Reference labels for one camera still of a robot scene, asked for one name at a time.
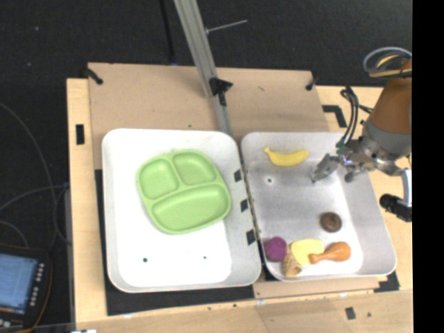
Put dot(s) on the brown cardboard board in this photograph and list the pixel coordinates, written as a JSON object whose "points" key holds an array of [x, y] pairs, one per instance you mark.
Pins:
{"points": [[156, 99]]}

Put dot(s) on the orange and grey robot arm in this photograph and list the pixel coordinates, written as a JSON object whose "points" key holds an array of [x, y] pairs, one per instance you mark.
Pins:
{"points": [[393, 106]]}

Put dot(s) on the yellow cheese slice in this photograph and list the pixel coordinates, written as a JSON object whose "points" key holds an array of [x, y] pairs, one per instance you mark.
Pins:
{"points": [[303, 250]]}

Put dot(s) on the black cylinder on white bracket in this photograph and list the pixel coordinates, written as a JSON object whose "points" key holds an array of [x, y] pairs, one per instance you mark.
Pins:
{"points": [[395, 205]]}

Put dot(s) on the purple grapes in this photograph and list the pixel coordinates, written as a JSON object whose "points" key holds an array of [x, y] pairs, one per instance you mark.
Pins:
{"points": [[275, 249]]}

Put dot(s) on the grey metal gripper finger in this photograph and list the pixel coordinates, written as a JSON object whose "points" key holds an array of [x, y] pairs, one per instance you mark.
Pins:
{"points": [[324, 166], [354, 174]]}

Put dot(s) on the orange chicken drumstick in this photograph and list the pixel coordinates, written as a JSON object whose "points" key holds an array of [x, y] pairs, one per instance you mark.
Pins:
{"points": [[334, 252]]}

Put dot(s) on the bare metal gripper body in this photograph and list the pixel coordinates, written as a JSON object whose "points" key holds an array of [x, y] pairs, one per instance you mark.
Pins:
{"points": [[364, 156]]}

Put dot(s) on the green divided plate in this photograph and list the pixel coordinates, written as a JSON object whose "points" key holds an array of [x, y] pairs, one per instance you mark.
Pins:
{"points": [[184, 193]]}

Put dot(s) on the brown doughnut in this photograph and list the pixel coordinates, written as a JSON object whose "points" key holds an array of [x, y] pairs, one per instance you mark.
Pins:
{"points": [[330, 222]]}

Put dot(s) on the white plastic tray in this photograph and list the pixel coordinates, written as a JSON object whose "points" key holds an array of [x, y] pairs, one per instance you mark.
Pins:
{"points": [[173, 262], [295, 200]]}

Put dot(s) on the yellow banana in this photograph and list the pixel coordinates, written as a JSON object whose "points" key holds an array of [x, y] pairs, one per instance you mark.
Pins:
{"points": [[288, 158]]}

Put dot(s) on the tan bread piece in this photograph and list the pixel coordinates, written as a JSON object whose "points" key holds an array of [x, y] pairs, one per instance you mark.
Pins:
{"points": [[291, 268]]}

